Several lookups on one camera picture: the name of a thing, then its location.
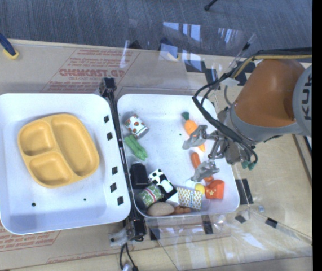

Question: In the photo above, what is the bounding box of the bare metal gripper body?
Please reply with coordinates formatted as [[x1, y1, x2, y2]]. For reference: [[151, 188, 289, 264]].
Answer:
[[205, 130, 256, 166]]

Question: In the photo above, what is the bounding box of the orange sausage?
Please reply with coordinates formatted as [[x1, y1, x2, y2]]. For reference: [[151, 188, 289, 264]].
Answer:
[[191, 152, 214, 183]]

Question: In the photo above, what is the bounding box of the orange carrot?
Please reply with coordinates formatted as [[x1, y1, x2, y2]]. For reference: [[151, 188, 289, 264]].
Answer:
[[181, 111, 206, 153]]

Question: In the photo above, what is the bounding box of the red packet with yellow star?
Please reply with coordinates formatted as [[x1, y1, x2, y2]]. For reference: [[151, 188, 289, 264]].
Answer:
[[204, 179, 226, 200]]

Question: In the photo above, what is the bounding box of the yellow patterned carton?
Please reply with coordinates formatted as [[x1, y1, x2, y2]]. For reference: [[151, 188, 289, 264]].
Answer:
[[175, 186, 204, 211]]

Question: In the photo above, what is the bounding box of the white plastic tray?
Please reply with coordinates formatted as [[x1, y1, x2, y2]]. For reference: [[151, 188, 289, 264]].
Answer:
[[0, 93, 132, 235], [116, 93, 240, 219]]

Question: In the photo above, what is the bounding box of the black and white cow carton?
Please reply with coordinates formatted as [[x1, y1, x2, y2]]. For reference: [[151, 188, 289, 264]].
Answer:
[[148, 168, 178, 203]]

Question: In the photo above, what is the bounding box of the brown biscuit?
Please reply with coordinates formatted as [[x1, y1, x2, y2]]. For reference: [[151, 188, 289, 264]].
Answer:
[[174, 205, 192, 216]]

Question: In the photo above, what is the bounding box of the green asparagus bundle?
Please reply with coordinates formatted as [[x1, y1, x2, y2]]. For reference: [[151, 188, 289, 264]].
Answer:
[[123, 134, 148, 161]]

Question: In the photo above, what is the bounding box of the beige bread roll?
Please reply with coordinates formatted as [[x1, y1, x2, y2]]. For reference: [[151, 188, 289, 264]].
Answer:
[[147, 202, 175, 217]]

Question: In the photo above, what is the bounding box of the white can with tomato print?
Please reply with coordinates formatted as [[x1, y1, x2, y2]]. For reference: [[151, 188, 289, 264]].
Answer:
[[123, 113, 149, 139]]

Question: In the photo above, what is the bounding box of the green patterned can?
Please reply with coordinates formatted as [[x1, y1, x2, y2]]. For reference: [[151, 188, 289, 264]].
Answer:
[[136, 183, 165, 209]]

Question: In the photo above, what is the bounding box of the yellow divided plate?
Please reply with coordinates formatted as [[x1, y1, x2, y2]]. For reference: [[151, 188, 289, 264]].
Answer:
[[16, 113, 100, 189]]

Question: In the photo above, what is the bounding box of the brown cardboard board red print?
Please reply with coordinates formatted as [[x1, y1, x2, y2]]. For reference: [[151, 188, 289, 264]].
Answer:
[[0, 39, 235, 270]]

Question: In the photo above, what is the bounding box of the black block with wires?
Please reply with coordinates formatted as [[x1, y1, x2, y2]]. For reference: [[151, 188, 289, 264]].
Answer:
[[123, 216, 148, 241], [99, 77, 118, 96]]

